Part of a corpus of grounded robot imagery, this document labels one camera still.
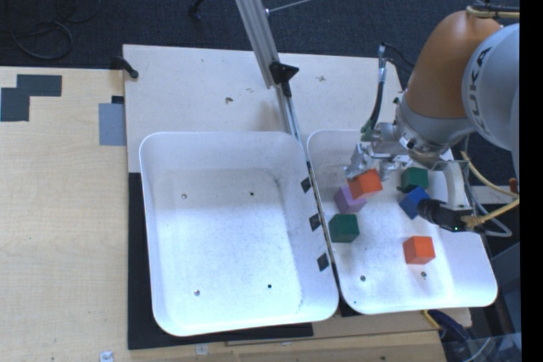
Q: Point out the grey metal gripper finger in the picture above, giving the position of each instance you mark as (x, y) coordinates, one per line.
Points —
(357, 163)
(389, 169)

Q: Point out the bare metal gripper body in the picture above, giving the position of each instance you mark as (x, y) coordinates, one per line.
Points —
(388, 142)

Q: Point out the orange cube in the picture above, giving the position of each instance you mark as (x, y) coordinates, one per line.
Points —
(368, 183)
(419, 250)

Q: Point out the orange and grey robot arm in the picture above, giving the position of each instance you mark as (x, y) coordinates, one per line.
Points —
(449, 68)

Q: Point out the green cube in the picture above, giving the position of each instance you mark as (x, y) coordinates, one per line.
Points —
(343, 228)
(415, 179)

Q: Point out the blue cube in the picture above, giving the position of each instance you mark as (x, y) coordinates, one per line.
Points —
(412, 202)

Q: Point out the purple cube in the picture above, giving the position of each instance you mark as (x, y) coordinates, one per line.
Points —
(348, 203)

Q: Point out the white plastic tray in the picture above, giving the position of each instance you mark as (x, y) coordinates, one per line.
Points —
(229, 233)
(382, 280)

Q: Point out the black cylinder on white bracket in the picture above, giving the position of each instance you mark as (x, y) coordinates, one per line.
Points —
(443, 214)

